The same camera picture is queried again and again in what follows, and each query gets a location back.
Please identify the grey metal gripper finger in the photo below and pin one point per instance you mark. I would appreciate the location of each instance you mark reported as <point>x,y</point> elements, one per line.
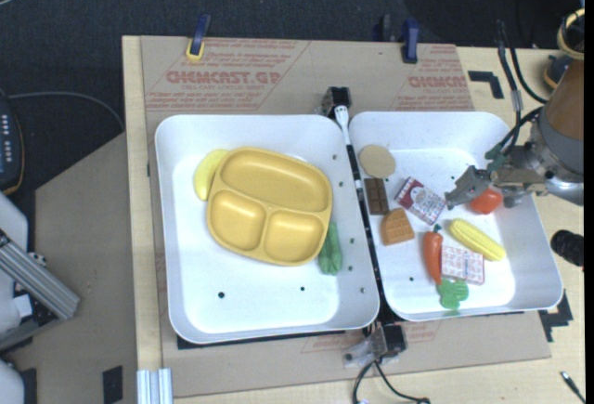
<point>459,198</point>
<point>473,177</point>

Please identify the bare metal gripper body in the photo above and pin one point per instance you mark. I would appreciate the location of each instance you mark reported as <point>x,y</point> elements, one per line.
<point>524,179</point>

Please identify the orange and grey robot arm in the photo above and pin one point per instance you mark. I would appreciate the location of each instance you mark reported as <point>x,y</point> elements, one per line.
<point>566,105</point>

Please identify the orange toy tomato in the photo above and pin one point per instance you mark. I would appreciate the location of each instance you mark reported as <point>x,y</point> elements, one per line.
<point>486,202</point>

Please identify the red and white carton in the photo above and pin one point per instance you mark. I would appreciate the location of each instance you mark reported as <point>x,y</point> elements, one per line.
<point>420,200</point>

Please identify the yellow corn cob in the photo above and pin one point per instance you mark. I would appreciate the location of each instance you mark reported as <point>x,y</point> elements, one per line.
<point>477,238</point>

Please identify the white plastic tray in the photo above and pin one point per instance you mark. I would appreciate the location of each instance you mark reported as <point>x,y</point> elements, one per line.
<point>260,300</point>
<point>431,137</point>

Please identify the orange carrot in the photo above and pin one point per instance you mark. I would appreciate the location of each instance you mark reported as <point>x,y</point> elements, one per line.
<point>432,253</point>

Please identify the red and white packet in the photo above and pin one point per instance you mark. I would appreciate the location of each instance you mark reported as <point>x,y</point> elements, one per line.
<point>464,265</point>

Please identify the orange toy waffle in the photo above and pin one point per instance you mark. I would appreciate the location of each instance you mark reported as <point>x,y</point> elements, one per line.
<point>397,228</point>

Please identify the brown chocolate bar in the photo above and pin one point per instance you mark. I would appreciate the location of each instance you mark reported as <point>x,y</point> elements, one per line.
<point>376,196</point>

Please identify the tan round biscuit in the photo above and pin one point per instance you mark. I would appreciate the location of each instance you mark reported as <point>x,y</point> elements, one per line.
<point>377,160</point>

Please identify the thin black and white rod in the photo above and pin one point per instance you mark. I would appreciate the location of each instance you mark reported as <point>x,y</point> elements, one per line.
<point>356,170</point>

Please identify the green toy lettuce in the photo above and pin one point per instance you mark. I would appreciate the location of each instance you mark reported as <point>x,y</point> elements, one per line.
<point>330,253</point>

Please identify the yellow divided plate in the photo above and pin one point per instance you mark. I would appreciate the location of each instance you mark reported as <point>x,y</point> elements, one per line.
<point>269,188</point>

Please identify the brown cardboard board red print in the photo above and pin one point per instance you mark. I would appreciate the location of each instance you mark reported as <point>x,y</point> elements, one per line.
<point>287,68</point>

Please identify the yellow banana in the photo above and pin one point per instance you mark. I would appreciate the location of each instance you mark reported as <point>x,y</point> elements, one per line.
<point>205,174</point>

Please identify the black cylinder on white bracket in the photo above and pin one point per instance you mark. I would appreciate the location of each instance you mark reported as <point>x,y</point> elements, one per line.
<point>568,248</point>

